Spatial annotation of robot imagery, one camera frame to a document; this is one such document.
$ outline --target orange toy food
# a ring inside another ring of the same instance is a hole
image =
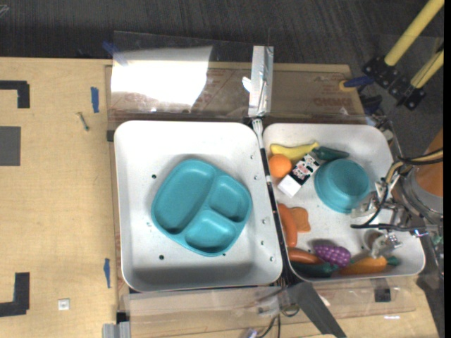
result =
[[[309,213],[304,208],[296,207],[291,208],[291,215],[296,223],[296,228],[298,233],[308,233],[310,232],[310,224],[309,224]]]
[[[297,228],[295,220],[290,209],[285,204],[277,205],[280,213],[280,221],[282,222],[283,231],[285,232],[285,240],[287,245],[294,247],[297,244]]]
[[[343,269],[340,269],[341,275],[354,275],[354,274],[371,274],[382,272],[387,266],[387,259],[384,256],[379,258],[372,258],[367,256],[366,258],[357,261]]]
[[[282,154],[274,154],[269,158],[268,164],[273,177],[285,177],[292,168],[291,160]]]
[[[319,257],[307,251],[302,251],[297,248],[288,248],[288,259],[293,262],[304,264],[321,264],[324,263]]]

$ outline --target toy banana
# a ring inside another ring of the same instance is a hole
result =
[[[305,144],[287,148],[279,144],[271,144],[269,147],[272,154],[282,154],[289,158],[293,163],[297,163],[300,159],[304,158],[305,154],[310,153],[313,149],[318,147],[319,144],[314,142],[313,144]]]

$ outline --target wooden table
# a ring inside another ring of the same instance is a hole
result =
[[[13,300],[15,273],[30,274],[30,308],[25,315],[0,317],[1,337],[100,337],[102,325],[116,321],[108,65],[110,60],[0,58],[0,80],[30,84],[30,108],[17,107],[15,91],[0,90],[0,126],[21,127],[20,166],[0,166],[0,303]],[[98,113],[91,87],[99,90]],[[411,288],[415,311],[338,322],[349,337],[436,337],[423,291],[413,280]],[[59,310],[60,299],[70,299],[70,309]],[[282,337],[318,333],[302,323],[284,325]]]

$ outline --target purple grapes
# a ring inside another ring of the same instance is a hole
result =
[[[325,262],[344,268],[350,263],[351,253],[342,246],[321,244],[315,247],[316,255]]]

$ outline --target blue tape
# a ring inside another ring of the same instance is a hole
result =
[[[368,76],[355,77],[343,84],[345,87],[360,87],[362,85],[370,85],[374,83],[374,79]]]
[[[91,87],[91,103],[95,113],[99,112],[99,90]]]
[[[110,281],[110,260],[109,260],[108,258],[105,258],[104,272],[105,272],[105,278],[106,278],[106,286],[110,289],[110,288],[111,288],[111,281]]]

